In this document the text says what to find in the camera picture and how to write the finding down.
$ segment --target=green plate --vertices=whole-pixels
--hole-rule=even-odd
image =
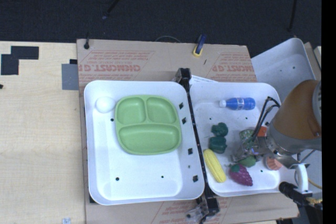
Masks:
[[[175,106],[158,95],[122,98],[116,105],[115,122],[118,141],[130,154],[168,153],[182,140]]]

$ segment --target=egg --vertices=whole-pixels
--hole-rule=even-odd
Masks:
[[[96,100],[96,109],[100,113],[108,113],[114,109],[116,102],[110,97],[100,97]]]

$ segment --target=dark floor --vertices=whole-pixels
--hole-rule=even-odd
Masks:
[[[78,38],[247,45],[250,56],[297,36],[321,46],[322,0],[0,0],[0,40]]]

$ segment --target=yellow corn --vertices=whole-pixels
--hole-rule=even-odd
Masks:
[[[203,157],[205,164],[209,168],[215,180],[219,183],[224,182],[226,180],[226,175],[215,153],[208,148],[205,151],[203,151]]]

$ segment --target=blue bottle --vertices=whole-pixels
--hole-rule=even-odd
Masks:
[[[228,100],[220,100],[221,108],[230,108],[232,110],[252,110],[256,106],[256,101],[253,98],[230,98]]]

